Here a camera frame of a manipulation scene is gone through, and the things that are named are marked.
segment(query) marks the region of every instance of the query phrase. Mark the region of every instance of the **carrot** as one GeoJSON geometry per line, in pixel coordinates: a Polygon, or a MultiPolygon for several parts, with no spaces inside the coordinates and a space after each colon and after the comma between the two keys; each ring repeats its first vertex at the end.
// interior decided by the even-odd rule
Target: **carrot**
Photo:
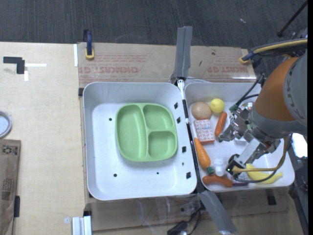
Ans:
{"type": "Polygon", "coordinates": [[[222,112],[220,114],[219,120],[217,121],[217,124],[216,124],[216,127],[215,127],[214,135],[216,137],[218,137],[219,134],[221,134],[221,132],[222,132],[222,130],[224,128],[225,122],[226,122],[226,118],[227,118],[227,113],[226,112],[222,112]]]}
{"type": "Polygon", "coordinates": [[[202,144],[200,143],[199,139],[194,138],[194,143],[199,164],[203,169],[207,169],[211,165],[211,159],[202,144]]]}
{"type": "Polygon", "coordinates": [[[222,177],[219,177],[217,175],[208,175],[208,176],[204,176],[202,178],[202,182],[205,184],[205,185],[208,185],[208,184],[213,184],[213,183],[218,183],[218,184],[222,184],[226,187],[232,187],[233,186],[233,182],[222,176],[222,177]]]}

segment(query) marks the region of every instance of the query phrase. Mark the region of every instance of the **food package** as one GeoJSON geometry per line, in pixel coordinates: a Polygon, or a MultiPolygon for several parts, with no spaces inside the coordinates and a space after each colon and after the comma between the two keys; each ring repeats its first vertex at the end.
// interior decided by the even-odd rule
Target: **food package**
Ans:
{"type": "Polygon", "coordinates": [[[213,143],[215,141],[214,133],[211,128],[210,120],[195,120],[194,127],[197,133],[197,138],[200,143],[213,143]]]}

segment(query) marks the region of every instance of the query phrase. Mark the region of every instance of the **wooden table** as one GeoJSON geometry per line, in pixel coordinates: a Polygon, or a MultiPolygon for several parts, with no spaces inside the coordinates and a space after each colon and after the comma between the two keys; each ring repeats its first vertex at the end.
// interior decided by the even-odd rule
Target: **wooden table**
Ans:
{"type": "MultiPolygon", "coordinates": [[[[13,233],[69,235],[68,220],[81,217],[86,204],[74,45],[2,42],[0,52],[2,56],[21,57],[26,64],[42,65],[28,67],[28,81],[25,81],[23,74],[16,74],[16,65],[0,63],[0,109],[12,116],[13,123],[5,138],[22,142],[17,192],[21,206],[13,233]]],[[[286,211],[240,216],[236,206],[229,207],[236,214],[232,220],[237,229],[242,234],[301,234],[293,200],[287,194],[280,196],[286,211]]],[[[236,198],[238,205],[247,201],[238,195],[236,198]]],[[[143,227],[101,234],[151,232],[143,227]]],[[[219,234],[210,219],[204,220],[197,232],[219,234]]]]}

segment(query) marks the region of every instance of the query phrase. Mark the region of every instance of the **sausage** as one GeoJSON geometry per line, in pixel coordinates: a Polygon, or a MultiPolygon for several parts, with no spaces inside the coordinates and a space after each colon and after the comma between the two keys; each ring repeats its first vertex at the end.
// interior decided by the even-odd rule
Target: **sausage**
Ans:
{"type": "Polygon", "coordinates": [[[222,112],[220,114],[219,120],[217,121],[217,124],[216,124],[216,127],[215,127],[214,135],[216,137],[218,137],[219,134],[221,134],[221,132],[222,132],[222,130],[224,128],[225,122],[226,122],[226,118],[227,118],[227,113],[226,112],[222,112]]]}
{"type": "Polygon", "coordinates": [[[233,182],[229,178],[226,178],[225,176],[222,176],[222,177],[219,177],[217,175],[204,176],[202,178],[202,182],[205,185],[218,183],[218,184],[224,185],[225,187],[232,187],[233,186],[233,182]]]}

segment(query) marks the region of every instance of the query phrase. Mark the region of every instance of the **yellow cable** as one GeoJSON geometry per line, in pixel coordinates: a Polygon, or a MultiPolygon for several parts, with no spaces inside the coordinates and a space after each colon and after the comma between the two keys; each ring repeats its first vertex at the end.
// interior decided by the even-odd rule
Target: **yellow cable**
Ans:
{"type": "Polygon", "coordinates": [[[297,41],[290,41],[290,42],[286,42],[286,43],[280,43],[280,44],[275,44],[275,45],[271,45],[271,46],[265,46],[259,49],[255,49],[253,51],[253,53],[260,53],[262,51],[266,51],[266,50],[270,50],[270,49],[276,49],[276,48],[282,48],[282,47],[288,47],[288,46],[292,46],[292,45],[300,45],[300,44],[305,44],[308,42],[308,39],[302,39],[302,40],[297,40],[297,41]]]}
{"type": "Polygon", "coordinates": [[[249,172],[249,171],[275,171],[278,170],[284,163],[285,158],[286,158],[286,153],[287,153],[287,140],[288,140],[288,136],[284,137],[284,150],[283,150],[283,155],[280,159],[280,161],[278,162],[277,166],[274,168],[251,168],[251,169],[243,169],[243,168],[239,168],[236,165],[233,167],[232,172],[234,174],[238,174],[241,172],[249,172]]]}

